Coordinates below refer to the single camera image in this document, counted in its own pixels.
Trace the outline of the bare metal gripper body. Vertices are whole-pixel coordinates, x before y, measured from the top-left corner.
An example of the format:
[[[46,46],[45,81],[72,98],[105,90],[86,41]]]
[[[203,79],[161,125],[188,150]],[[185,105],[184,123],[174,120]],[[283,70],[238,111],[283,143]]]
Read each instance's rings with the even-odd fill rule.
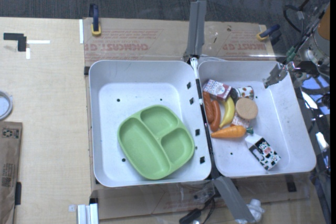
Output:
[[[330,46],[305,44],[300,47],[296,56],[295,60],[287,63],[290,71],[330,77]]]

